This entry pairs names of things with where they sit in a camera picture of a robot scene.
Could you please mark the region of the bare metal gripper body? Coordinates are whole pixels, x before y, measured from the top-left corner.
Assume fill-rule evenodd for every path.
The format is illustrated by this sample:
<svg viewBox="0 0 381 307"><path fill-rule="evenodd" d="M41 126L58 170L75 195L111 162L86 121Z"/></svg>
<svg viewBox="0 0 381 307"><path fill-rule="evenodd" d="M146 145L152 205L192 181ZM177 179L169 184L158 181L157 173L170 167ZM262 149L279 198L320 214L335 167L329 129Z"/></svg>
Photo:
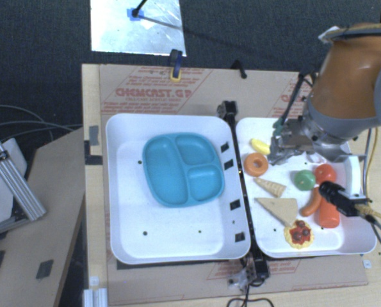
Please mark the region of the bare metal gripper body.
<svg viewBox="0 0 381 307"><path fill-rule="evenodd" d="M352 153L348 143L331 136L310 119L278 119L273 124L272 138L283 148L301 148L309 155L318 154L329 162L342 162Z"/></svg>

